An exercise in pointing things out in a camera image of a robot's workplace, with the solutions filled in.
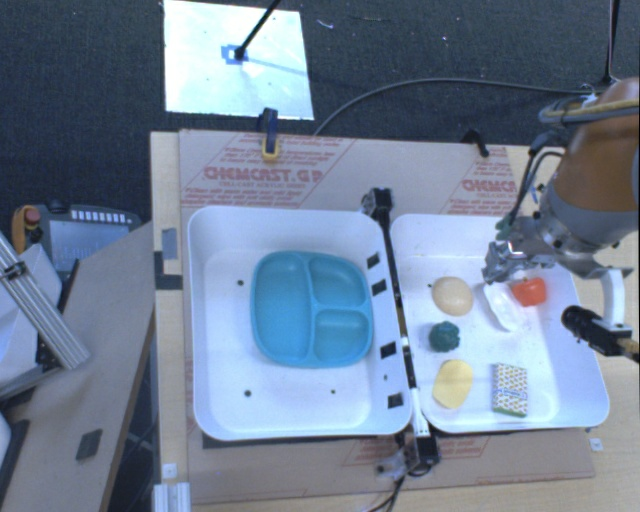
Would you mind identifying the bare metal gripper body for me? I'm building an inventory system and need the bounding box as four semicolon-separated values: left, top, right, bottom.
510;216;607;279

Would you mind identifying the orange toy bell pepper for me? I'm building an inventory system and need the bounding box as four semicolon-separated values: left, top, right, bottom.
509;275;548;308

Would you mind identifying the clear plastic bottle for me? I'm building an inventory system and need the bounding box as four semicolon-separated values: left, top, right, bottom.
481;281;525;333

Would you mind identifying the beige toy egg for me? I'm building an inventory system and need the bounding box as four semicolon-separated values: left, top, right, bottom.
431;275;475;317

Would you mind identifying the green toy broccoli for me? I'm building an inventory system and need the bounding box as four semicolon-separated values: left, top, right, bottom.
428;320;462;354

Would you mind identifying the thin black and white rod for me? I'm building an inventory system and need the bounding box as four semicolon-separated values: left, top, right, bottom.
377;208;430;441

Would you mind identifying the white plastic tray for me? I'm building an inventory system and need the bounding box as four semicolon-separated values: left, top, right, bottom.
186;204;415;443
389;213;612;435

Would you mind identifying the yellow patterned carton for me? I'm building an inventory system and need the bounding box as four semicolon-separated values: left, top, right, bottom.
490;362;530;418

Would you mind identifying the yellow toy potato chip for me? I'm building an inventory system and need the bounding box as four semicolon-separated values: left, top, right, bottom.
431;358;475;411

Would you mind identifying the brown cardboard board, red print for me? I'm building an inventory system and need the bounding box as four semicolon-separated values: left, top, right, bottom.
177;129;597;506

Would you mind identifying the blue divided plate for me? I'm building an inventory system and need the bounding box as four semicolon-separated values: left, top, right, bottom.
249;250;376;370

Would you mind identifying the black cylinder on white bracket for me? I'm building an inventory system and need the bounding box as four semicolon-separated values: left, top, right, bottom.
560;267;635;358

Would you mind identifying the black block with thin wires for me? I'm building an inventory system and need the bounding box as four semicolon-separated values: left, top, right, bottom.
398;433;442;477
360;186;396;219

